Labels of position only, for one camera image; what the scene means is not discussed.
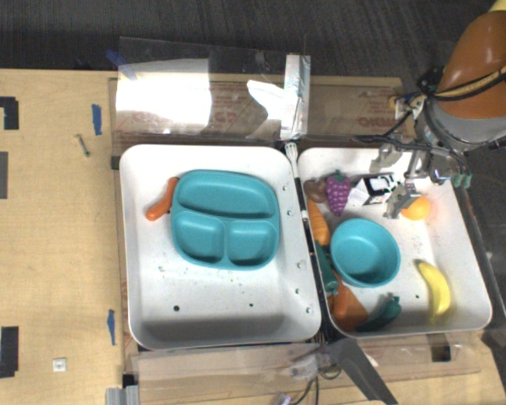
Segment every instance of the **black corner marker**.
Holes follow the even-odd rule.
[[[0,337],[0,378],[15,376],[19,370],[19,328],[2,327]]]
[[[0,108],[3,108],[4,130],[19,130],[19,102],[12,96],[0,96]]]

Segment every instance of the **wooden table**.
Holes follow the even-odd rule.
[[[8,198],[0,199],[0,329],[19,327],[19,370],[0,379],[0,404],[104,403],[105,390],[121,386],[109,118],[109,82],[115,77],[113,72],[0,70],[0,96],[19,101],[19,130],[3,129],[0,109],[0,151],[8,152]],[[102,110],[99,136],[92,104]],[[82,135],[89,157],[76,134]],[[115,345],[109,310],[115,314]],[[401,403],[506,403],[489,348],[476,341],[476,349],[479,373],[388,386]],[[58,358],[67,359],[66,371],[53,371]],[[353,386],[320,394],[323,404],[363,401]]]

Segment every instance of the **toy orange fruit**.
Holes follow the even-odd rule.
[[[419,197],[408,208],[401,210],[401,214],[410,220],[421,220],[428,216],[431,204],[426,197]]]

